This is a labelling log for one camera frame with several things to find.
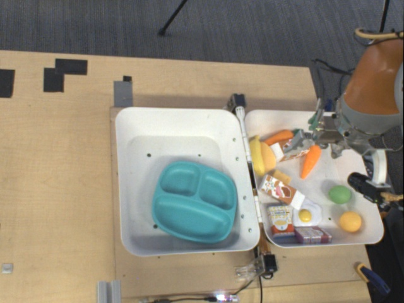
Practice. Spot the black cylinder on white bracket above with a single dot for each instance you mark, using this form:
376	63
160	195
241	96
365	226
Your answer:
367	186

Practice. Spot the purple packet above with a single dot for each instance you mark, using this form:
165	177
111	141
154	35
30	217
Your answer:
312	235

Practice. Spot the green ball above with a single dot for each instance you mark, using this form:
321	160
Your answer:
340	194

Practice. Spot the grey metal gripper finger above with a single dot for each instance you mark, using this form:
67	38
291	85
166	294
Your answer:
305	136
292	145

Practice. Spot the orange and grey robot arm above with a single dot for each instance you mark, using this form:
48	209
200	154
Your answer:
369	84

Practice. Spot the yellow banana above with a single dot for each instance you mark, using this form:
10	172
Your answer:
256	159

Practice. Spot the yellow and red carton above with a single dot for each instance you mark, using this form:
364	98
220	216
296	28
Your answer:
280	221

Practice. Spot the brown and white milk carton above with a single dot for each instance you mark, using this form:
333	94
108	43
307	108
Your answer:
277	189

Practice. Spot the thin black and white rod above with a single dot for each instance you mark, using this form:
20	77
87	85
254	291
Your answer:
243	128

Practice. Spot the white and orange carton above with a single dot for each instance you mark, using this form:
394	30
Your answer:
292	156

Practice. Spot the yellow biscuit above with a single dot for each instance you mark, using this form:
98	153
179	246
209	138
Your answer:
282	176

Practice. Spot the orange ball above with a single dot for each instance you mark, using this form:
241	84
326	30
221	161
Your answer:
350	221

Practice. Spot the white fried egg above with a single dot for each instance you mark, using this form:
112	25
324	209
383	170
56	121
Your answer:
306	215

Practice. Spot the teal divided plate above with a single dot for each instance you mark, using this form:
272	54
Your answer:
192	207

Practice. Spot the orange carrot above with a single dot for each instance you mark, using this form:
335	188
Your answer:
279	136
311	161

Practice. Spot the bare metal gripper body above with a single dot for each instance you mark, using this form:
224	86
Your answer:
329	131

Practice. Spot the white plastic tray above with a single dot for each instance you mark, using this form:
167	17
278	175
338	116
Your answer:
142	169
341	166

